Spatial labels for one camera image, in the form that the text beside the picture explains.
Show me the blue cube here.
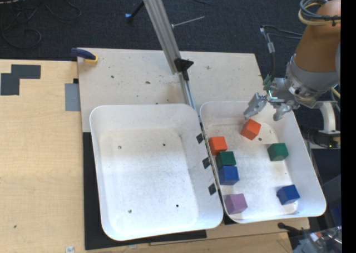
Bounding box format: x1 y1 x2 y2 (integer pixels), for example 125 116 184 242
217 165 240 186
276 184 301 206

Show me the pale wooden board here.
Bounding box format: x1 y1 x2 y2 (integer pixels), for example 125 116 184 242
76 48 310 245

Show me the green cube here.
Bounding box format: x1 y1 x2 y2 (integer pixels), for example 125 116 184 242
215 151 237 170
266 142 289 162

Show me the white plastic tray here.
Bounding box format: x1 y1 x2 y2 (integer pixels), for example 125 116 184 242
88 103 225 242
199 100 327 225

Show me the purple cube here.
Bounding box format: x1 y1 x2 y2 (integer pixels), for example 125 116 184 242
224 193 249 215

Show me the orange cube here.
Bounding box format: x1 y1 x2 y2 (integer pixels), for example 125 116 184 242
207 136 228 156
240 118 262 141

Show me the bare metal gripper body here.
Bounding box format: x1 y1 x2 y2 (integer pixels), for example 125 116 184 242
265 77 325 109

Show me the black cylinder on white bracket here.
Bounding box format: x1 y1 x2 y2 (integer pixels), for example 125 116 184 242
302 101 342 149

